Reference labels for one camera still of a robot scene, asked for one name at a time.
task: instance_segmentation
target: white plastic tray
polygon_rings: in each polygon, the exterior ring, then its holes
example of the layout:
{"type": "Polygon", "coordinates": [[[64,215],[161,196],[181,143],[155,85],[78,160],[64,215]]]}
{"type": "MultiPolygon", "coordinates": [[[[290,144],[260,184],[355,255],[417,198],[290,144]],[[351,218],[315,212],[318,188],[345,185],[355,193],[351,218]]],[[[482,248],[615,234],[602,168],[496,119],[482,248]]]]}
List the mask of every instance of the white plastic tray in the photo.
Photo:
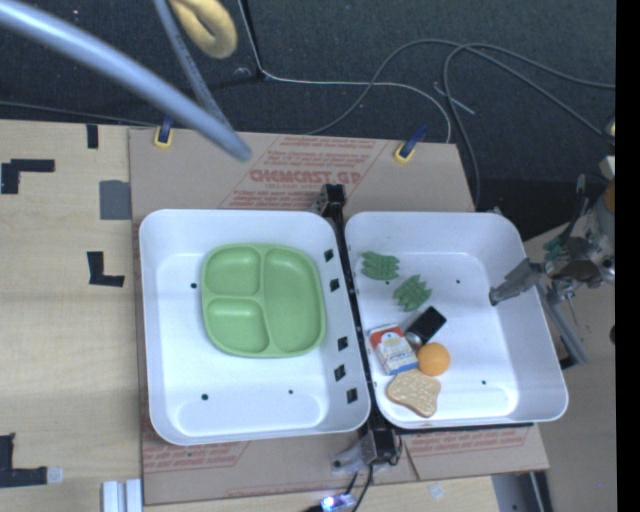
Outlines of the white plastic tray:
{"type": "Polygon", "coordinates": [[[391,402],[391,380],[367,340],[368,360],[382,414],[407,429],[550,421],[561,416],[567,390],[535,289],[491,306],[489,289],[525,252],[516,228],[492,213],[366,212],[346,227],[363,330],[396,323],[406,329],[434,306],[446,324],[433,340],[451,354],[442,390],[428,419],[391,402]],[[362,254],[400,260],[400,277],[387,284],[360,274],[362,254]],[[406,278],[420,274],[433,290],[406,313],[392,297],[406,278]]]}
{"type": "Polygon", "coordinates": [[[140,258],[150,415],[168,442],[342,432],[366,421],[371,401],[338,247],[326,220],[306,212],[160,210],[140,227],[140,258]],[[197,283],[206,254],[233,243],[286,245],[315,262],[327,322],[318,347],[269,359],[214,347],[197,283]],[[340,286],[332,291],[335,279],[340,286]]]}

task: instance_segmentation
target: beige ring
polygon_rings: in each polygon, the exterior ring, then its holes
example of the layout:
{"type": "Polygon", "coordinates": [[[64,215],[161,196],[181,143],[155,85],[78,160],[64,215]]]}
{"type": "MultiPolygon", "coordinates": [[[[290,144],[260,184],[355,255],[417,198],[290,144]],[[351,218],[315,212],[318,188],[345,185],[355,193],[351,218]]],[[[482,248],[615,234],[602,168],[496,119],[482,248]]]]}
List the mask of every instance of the beige ring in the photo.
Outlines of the beige ring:
{"type": "Polygon", "coordinates": [[[170,0],[170,3],[191,40],[207,55],[224,59],[235,51],[236,27],[217,0],[170,0]]]}

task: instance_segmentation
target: yellow clip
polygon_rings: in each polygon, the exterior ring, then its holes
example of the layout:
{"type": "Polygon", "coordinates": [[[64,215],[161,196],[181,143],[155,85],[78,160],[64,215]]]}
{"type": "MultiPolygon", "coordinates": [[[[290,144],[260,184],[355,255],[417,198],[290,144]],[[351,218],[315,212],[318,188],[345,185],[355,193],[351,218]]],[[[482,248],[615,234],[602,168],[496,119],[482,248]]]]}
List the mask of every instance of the yellow clip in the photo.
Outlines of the yellow clip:
{"type": "Polygon", "coordinates": [[[162,142],[160,140],[160,130],[162,126],[158,126],[156,128],[156,134],[153,136],[153,145],[158,149],[169,149],[171,147],[171,142],[173,141],[173,128],[169,130],[169,136],[167,137],[167,142],[162,142]]]}
{"type": "Polygon", "coordinates": [[[402,143],[398,146],[398,149],[396,149],[396,152],[393,154],[393,159],[396,161],[396,163],[399,163],[401,165],[404,165],[406,163],[409,162],[409,160],[411,160],[413,158],[413,154],[416,152],[415,148],[412,149],[411,151],[409,151],[409,154],[407,156],[402,156],[400,154],[400,151],[402,151],[402,148],[406,145],[406,143],[402,143]]]}

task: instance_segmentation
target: wooden surface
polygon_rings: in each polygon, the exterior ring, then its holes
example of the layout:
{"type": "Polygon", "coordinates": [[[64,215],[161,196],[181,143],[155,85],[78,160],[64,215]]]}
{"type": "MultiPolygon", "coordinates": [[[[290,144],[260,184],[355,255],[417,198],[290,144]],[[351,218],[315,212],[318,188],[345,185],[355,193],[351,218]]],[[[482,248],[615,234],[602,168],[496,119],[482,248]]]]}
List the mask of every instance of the wooden surface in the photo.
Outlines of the wooden surface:
{"type": "MultiPolygon", "coordinates": [[[[0,162],[55,159],[0,195],[0,435],[14,467],[60,466],[64,482],[0,489],[1,511],[97,511],[105,480],[140,478],[130,221],[100,220],[99,182],[129,181],[127,128],[0,121],[0,162]],[[89,285],[102,251],[122,288],[89,285]]],[[[317,493],[145,507],[301,511],[317,493]]],[[[372,487],[360,510],[497,511],[490,477],[372,487]],[[441,497],[435,490],[442,491],[441,497]]]]}

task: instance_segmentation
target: black fabric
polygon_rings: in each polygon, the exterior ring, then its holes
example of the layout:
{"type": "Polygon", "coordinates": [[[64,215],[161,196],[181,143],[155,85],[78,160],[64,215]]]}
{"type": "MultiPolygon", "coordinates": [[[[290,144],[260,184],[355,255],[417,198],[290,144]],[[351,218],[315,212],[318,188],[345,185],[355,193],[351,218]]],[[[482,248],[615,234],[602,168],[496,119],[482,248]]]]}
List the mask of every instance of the black fabric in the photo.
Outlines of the black fabric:
{"type": "MultiPolygon", "coordinates": [[[[350,86],[281,84],[260,79],[235,0],[223,0],[239,36],[236,53],[224,61],[193,56],[220,108],[237,130],[306,133],[333,120],[362,91],[350,86]]],[[[504,47],[583,79],[616,79],[616,15],[613,0],[246,0],[265,68],[299,80],[367,81],[396,48],[416,39],[482,42],[504,47]]],[[[45,8],[129,54],[189,95],[187,81],[171,53],[152,2],[89,0],[47,2],[45,8]]],[[[413,47],[394,59],[380,80],[423,89],[438,101],[444,60],[451,47],[413,47]]],[[[576,85],[511,57],[487,51],[569,104],[596,127],[615,113],[615,92],[576,85]]],[[[33,103],[158,123],[163,113],[106,79],[14,34],[0,33],[0,100],[33,103]]],[[[543,226],[568,221],[550,211],[548,196],[558,184],[573,184],[582,172],[596,171],[611,154],[610,144],[565,111],[493,64],[463,52],[450,66],[452,96],[474,114],[460,111],[481,175],[479,209],[506,194],[505,209],[532,205],[519,228],[524,238],[543,226]],[[527,191],[525,184],[538,185],[527,191]]],[[[0,117],[96,122],[0,105],[0,117]]],[[[446,123],[429,101],[406,90],[376,87],[343,122],[325,134],[404,139],[421,124],[426,141],[442,142],[446,123]]],[[[465,170],[473,169],[457,129],[465,170]]],[[[571,211],[573,194],[562,201],[571,211]]]]}

